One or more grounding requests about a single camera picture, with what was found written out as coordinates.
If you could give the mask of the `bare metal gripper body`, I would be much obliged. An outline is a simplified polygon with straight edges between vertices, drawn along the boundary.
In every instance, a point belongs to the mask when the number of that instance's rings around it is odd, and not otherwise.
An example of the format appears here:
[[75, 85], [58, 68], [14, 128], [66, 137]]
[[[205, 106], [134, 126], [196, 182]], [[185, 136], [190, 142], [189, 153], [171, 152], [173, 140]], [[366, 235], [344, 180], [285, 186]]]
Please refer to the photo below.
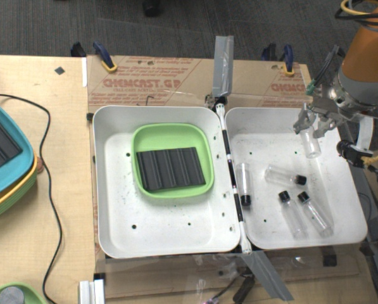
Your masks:
[[361, 102], [340, 85], [319, 85], [311, 92], [310, 109], [334, 120], [359, 121], [363, 117], [378, 118], [378, 104]]

